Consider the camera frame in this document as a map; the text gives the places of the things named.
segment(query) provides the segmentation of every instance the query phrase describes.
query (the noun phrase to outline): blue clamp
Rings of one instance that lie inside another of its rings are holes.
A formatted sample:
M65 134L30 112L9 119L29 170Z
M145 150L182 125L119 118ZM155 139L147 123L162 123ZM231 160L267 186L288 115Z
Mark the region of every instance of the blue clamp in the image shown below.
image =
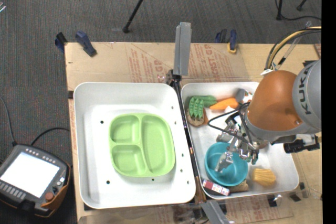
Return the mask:
M78 43L84 46L84 51L89 55L93 56L97 53L97 51L93 48L90 39L88 38L87 34L83 31L77 31L76 33L76 40Z
M64 53L64 44L67 43L68 41L64 37L62 32L59 32L56 36L55 39L55 46L60 49L61 52Z
M232 29L230 32L230 41L227 44L227 51L231 54L236 53L236 39L237 39L237 32L235 29Z

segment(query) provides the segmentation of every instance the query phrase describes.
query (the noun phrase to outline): button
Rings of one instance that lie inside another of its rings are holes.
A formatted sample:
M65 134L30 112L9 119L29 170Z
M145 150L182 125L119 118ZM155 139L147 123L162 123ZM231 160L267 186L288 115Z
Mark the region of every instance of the button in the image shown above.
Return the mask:
M53 198L54 198L54 194L51 193L51 192L48 192L48 193L46 193L45 198L46 198L46 201L47 201L47 202L50 202L50 201L53 200Z

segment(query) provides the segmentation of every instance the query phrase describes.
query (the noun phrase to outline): small box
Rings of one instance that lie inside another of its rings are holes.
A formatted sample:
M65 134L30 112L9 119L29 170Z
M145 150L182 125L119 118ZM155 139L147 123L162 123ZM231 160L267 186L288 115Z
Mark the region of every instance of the small box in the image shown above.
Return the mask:
M204 179L202 181L202 185L206 189L215 191L216 193L219 193L219 194L222 194L222 195L225 195L225 196L230 195L230 190L228 188L225 188L225 187L223 187L221 185L213 183L213 182L211 182L209 180Z

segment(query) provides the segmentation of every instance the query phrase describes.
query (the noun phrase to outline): gray carpet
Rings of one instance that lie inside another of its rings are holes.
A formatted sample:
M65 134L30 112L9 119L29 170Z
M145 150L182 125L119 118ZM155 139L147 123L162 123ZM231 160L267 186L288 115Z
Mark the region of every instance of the gray carpet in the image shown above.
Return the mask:
M279 0L144 0L127 23L138 0L0 0L0 97L6 102L15 139L30 141L44 130L69 127L64 55L55 46L62 32L76 41L78 30L91 41L175 42L176 26L189 22L192 42L214 42L216 33L236 29L239 43L275 43L301 29L307 21L321 25L322 0L283 0L281 14L293 20L276 20ZM321 43L321 35L304 36L301 43ZM11 151L11 137L0 104L0 158ZM72 163L67 131L51 131L36 143ZM19 214L0 203L1 224L76 222L73 186L50 219Z

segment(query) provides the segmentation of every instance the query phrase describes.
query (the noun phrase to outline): green plate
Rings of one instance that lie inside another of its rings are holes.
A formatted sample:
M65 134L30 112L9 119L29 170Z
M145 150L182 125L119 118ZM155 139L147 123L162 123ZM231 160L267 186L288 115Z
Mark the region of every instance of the green plate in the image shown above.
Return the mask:
M130 113L110 124L113 167L122 175L152 177L167 174L175 165L171 129L155 114Z

